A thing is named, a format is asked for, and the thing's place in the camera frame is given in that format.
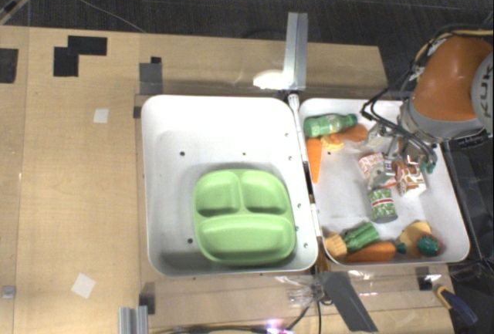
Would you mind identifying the green divided plate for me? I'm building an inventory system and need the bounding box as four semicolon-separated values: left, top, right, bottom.
191;168;297;267

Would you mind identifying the brown and white carton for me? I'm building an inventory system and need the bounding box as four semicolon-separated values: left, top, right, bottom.
391;159;428;197

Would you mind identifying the red and white carton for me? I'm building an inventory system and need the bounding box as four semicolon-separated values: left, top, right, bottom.
357;152;387;180

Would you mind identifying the orange bread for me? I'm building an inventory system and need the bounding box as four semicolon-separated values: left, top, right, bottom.
339;123;370;144

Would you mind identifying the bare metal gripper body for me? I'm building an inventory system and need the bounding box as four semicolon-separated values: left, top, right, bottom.
387;134;439;173

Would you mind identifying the green plastic bottle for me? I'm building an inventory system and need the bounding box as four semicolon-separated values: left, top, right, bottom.
303;113;359;140

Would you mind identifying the white plastic tray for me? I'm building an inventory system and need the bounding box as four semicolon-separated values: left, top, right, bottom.
299;97;472;267
140;94;320;278

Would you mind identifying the orange and green strawberry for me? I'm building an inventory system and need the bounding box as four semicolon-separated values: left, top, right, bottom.
416;234;443;258

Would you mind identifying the yellow biscuit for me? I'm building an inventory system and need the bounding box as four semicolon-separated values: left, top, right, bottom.
320;133;345;151

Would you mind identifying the green and red can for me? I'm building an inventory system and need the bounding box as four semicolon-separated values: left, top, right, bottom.
367;186;399;224

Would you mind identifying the green asparagus bundle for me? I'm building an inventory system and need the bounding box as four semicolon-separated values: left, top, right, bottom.
342;221;381;254

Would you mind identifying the orange carrot with green top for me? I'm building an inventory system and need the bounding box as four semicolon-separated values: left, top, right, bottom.
344;241;408;264

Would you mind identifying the yellow muffin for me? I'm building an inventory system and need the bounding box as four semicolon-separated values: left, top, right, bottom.
323;231;349;259

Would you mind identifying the plain orange carrot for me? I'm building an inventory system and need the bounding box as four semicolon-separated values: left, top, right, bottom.
305;137;324;185

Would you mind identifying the yellow toy food slice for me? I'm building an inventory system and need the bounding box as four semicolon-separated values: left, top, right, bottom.
398;221;432;258

